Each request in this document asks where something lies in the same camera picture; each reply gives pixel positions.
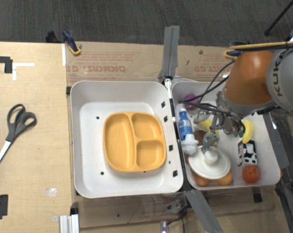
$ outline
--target robotic hand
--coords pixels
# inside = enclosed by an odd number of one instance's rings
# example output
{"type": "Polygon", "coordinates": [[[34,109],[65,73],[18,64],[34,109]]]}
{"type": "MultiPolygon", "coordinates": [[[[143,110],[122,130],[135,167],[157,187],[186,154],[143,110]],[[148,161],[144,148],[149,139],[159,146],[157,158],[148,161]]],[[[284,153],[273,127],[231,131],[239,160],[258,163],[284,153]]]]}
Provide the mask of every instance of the robotic hand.
{"type": "Polygon", "coordinates": [[[203,152],[218,140],[215,130],[242,137],[245,128],[241,120],[248,115],[264,114],[279,106],[293,112],[293,48],[275,54],[268,50],[241,53],[217,94],[216,104],[226,113],[214,115],[203,152]]]}

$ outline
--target black scissors handle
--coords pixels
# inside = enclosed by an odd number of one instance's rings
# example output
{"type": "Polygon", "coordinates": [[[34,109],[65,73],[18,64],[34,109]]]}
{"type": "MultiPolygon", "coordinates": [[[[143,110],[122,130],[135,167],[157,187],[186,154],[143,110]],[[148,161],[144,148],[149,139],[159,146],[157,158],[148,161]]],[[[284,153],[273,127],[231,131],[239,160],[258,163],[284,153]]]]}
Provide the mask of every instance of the black scissors handle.
{"type": "Polygon", "coordinates": [[[37,118],[34,113],[32,112],[25,112],[25,107],[23,104],[19,103],[13,106],[7,115],[7,124],[9,133],[6,137],[6,141],[13,142],[18,135],[20,135],[26,129],[35,126],[37,123],[37,118]],[[17,113],[15,121],[13,123],[10,122],[10,117],[14,110],[21,107],[21,110],[17,113]],[[25,124],[27,119],[33,119],[32,122],[25,124]]]}

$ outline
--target orange fruit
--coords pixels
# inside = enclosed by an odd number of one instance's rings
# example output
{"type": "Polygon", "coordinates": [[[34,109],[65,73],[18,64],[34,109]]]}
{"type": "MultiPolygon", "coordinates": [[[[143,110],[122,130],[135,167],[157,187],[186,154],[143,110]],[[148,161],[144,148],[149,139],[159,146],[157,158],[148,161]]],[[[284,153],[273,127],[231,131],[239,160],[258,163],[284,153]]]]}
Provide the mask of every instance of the orange fruit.
{"type": "Polygon", "coordinates": [[[242,170],[242,178],[247,183],[255,183],[259,180],[259,170],[255,166],[245,166],[242,170]]]}
{"type": "Polygon", "coordinates": [[[220,185],[228,185],[233,181],[233,173],[229,171],[223,178],[216,180],[220,185]]]}
{"type": "Polygon", "coordinates": [[[196,173],[194,173],[194,178],[195,178],[195,181],[196,181],[197,185],[199,185],[199,186],[206,186],[206,185],[209,184],[208,179],[205,179],[205,178],[199,176],[196,173]]]}

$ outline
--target dark gray carpet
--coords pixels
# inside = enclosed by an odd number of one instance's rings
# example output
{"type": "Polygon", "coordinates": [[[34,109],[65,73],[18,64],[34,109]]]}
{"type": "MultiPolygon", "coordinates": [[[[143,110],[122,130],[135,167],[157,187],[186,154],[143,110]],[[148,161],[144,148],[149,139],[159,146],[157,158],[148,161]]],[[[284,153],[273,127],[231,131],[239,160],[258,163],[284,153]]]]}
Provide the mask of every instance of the dark gray carpet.
{"type": "Polygon", "coordinates": [[[45,42],[66,29],[75,41],[163,44],[164,27],[180,26],[180,45],[275,42],[293,29],[291,0],[0,0],[0,41],[45,42]]]}

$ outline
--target orange divided plate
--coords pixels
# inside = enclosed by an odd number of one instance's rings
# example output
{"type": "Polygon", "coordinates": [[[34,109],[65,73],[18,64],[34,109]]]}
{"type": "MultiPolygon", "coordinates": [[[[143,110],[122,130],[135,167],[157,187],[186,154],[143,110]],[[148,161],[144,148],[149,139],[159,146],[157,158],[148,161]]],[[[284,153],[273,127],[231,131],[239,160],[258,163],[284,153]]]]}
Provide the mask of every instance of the orange divided plate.
{"type": "Polygon", "coordinates": [[[117,112],[103,128],[105,157],[118,171],[139,172],[159,168],[166,159],[166,144],[159,120],[142,112],[117,112]]]}

